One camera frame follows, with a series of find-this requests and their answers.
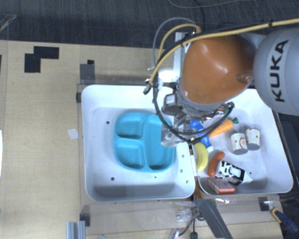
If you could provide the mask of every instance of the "toy carrot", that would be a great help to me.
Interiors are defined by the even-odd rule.
[[[213,130],[210,134],[209,137],[227,132],[228,130],[230,130],[234,124],[238,124],[238,119],[237,118],[233,118],[233,120],[231,119],[227,119],[222,125],[218,126],[215,128],[215,130]]]

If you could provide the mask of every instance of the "black plug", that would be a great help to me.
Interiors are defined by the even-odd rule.
[[[196,233],[196,232],[191,232],[191,233],[190,233],[190,239],[198,239],[198,233]]]

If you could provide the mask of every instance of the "tin can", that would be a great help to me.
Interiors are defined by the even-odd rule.
[[[255,128],[247,129],[246,142],[249,150],[258,150],[260,148],[260,131]]]
[[[234,154],[241,155],[247,153],[248,149],[244,133],[234,133],[230,136],[230,140]]]

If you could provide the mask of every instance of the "blue plate compartment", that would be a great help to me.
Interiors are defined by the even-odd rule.
[[[160,144],[161,121],[151,113],[125,113],[114,129],[114,155],[126,169],[160,172],[174,162],[175,149]]]

